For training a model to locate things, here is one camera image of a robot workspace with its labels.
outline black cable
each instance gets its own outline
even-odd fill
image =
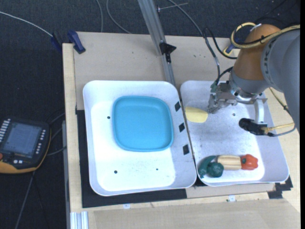
[[[233,69],[233,66],[230,67],[230,68],[228,68],[228,69],[226,69],[225,71],[223,71],[223,72],[219,75],[219,77],[215,80],[216,85],[218,85],[220,78],[221,78],[224,74],[230,72],[232,69]]]
[[[48,122],[49,119],[50,119],[55,113],[61,111],[61,110],[64,109],[64,108],[65,108],[65,107],[62,107],[62,108],[60,108],[60,109],[58,109],[58,110],[55,110],[55,111],[52,112],[50,115],[48,115],[48,117],[46,118],[46,122]]]
[[[211,37],[212,37],[212,39],[213,39],[213,41],[214,41],[214,44],[215,44],[215,46],[216,46],[218,52],[220,52],[220,54],[221,54],[222,56],[224,56],[224,57],[226,57],[226,58],[228,58],[228,59],[237,59],[237,57],[230,57],[230,56],[224,54],[224,52],[219,48],[219,46],[218,46],[218,44],[217,44],[217,41],[216,41],[216,38],[215,38],[213,32],[212,32],[208,27],[206,27],[206,28],[204,29],[204,31],[208,31],[208,32],[210,33],[210,35],[211,35]]]
[[[287,105],[283,106],[283,109],[291,116],[291,113],[290,113]]]
[[[282,12],[281,14],[287,13],[287,12],[290,11],[295,5],[296,5],[296,2],[295,2],[292,6],[290,6],[288,9],[286,9],[286,11]],[[291,25],[299,24],[299,22],[295,22],[295,23],[290,23],[290,24],[287,25],[287,22],[286,22],[286,21],[284,22],[284,21],[282,21],[282,20],[276,18],[277,16],[271,17],[271,16],[266,16],[266,15],[264,15],[264,16],[262,16],[260,19],[257,19],[257,20],[255,21],[255,23],[258,24],[258,21],[263,21],[263,20],[274,20],[274,21],[276,21],[276,22],[282,23],[285,27],[289,27],[289,26],[291,26]]]
[[[64,116],[66,113],[61,113],[60,115],[58,115],[57,117],[55,117],[54,119],[52,119],[50,122],[49,122],[49,125],[52,125],[55,121],[57,121],[59,118],[61,118],[62,116]]]
[[[40,203],[40,206],[42,208],[42,213],[43,213],[44,219],[47,223],[48,229],[50,229],[49,222],[48,222],[48,219],[47,219],[47,214],[46,214],[46,211],[45,211],[45,209],[42,205],[42,201],[41,201],[42,199],[41,199],[40,191],[39,191],[39,188],[38,188],[37,181],[36,181],[35,177],[34,177],[34,186],[36,187],[36,191],[37,191],[37,194],[38,194],[39,203]]]
[[[34,179],[34,175],[35,175],[35,171],[33,171],[32,176],[30,178],[30,183],[28,185],[28,189],[27,189],[27,192],[25,194],[25,197],[24,197],[24,200],[23,200],[23,203],[22,203],[22,206],[21,206],[21,210],[20,210],[19,215],[18,215],[18,219],[17,219],[16,225],[15,225],[15,229],[17,229],[18,226],[19,226],[19,222],[20,222],[23,210],[24,210],[25,202],[27,201],[27,198],[28,198],[28,195],[29,195],[29,192],[30,192],[30,187],[31,187],[33,179]]]
[[[237,28],[238,28],[239,26],[240,26],[240,25],[236,26],[236,28],[234,29],[234,35],[233,35],[233,40],[234,40],[234,41],[236,41],[236,40],[235,40],[235,35],[236,35],[236,33],[237,33],[238,31],[240,31],[242,28],[245,28],[246,26],[249,26],[249,25],[243,26],[242,28],[240,28],[239,30],[237,30]],[[261,42],[262,39],[265,39],[265,38],[267,38],[268,36],[270,36],[270,35],[267,35],[267,36],[265,36],[265,37],[262,36],[261,38],[256,39],[256,40],[251,41],[251,42],[239,42],[238,44],[240,44],[240,45],[249,45],[249,44]]]
[[[62,128],[60,128],[59,130],[57,130],[57,131],[52,135],[51,140],[50,140],[50,143],[54,140],[54,138],[55,138],[61,131],[62,131]],[[57,154],[57,153],[59,153],[60,151],[64,150],[65,148],[66,148],[66,147],[63,147],[63,148],[61,148],[61,149],[59,149],[59,150],[56,150],[56,151],[54,151],[54,152],[52,152],[52,153],[49,153],[49,154],[47,154],[47,156],[52,156],[52,155],[54,155],[54,154]]]
[[[258,24],[258,22],[260,21],[261,18],[266,17],[268,14],[272,13],[274,10],[276,10],[277,8],[279,8],[280,6],[282,6],[287,0],[283,0],[280,4],[278,4],[275,8],[273,8],[272,10],[270,10],[269,12],[267,12],[266,14],[264,14],[262,17],[258,18],[255,21],[255,24]]]
[[[203,32],[202,32],[202,37],[203,37],[203,39],[205,40],[205,44],[207,45],[208,49],[210,50],[210,52],[211,52],[213,58],[215,58],[215,57],[216,57],[216,54],[214,53],[214,50],[212,49],[212,47],[211,47],[211,45],[210,45],[210,43],[209,43],[209,41],[208,41],[208,37],[206,36],[204,30],[203,30]]]

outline blue dish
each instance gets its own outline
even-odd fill
[[[173,143],[171,112],[167,104],[158,98],[118,98],[113,104],[112,125],[116,143],[125,150],[161,151]]]

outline toy vegetable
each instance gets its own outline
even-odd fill
[[[215,159],[216,156],[212,155],[212,156],[208,156],[206,158],[204,158],[204,160],[202,161],[202,163],[200,164],[199,168],[198,168],[198,174],[200,176],[200,178],[203,178],[204,175],[207,174],[208,172],[208,164]]]
[[[211,162],[208,164],[207,173],[212,177],[221,177],[224,172],[224,166],[220,163]]]
[[[240,160],[242,163],[243,170],[254,170],[258,168],[258,159],[250,154],[241,156]]]
[[[221,163],[225,170],[239,170],[242,168],[240,157],[236,155],[219,155],[217,162]]]

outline metal pole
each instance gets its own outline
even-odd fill
[[[152,37],[152,41],[155,45],[157,54],[162,57],[162,63],[166,80],[175,85],[175,78],[173,75],[173,69],[170,60],[166,58],[164,52],[160,49],[161,43],[166,43],[161,22],[157,13],[157,8],[153,0],[138,0],[143,17],[146,22],[148,31]]]

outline dark floor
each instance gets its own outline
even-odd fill
[[[103,32],[126,33],[110,18],[107,0],[98,0],[103,12]],[[230,37],[243,22],[270,23],[279,28],[300,23],[300,0],[173,0],[183,5],[202,30]],[[155,0],[159,7],[172,4]],[[112,17],[131,33],[148,33],[136,0],[109,0]],[[0,12],[32,22],[67,42],[67,31],[101,31],[101,14],[95,0],[0,0]],[[200,36],[177,8],[162,10],[165,35]],[[64,112],[61,54],[51,37],[23,21],[0,13],[0,119],[13,115],[48,121]],[[61,128],[64,116],[51,125]],[[50,152],[62,148],[61,134]],[[32,173],[0,175],[0,228],[15,228]],[[47,156],[36,171],[19,221],[20,229],[66,227],[62,152]]]

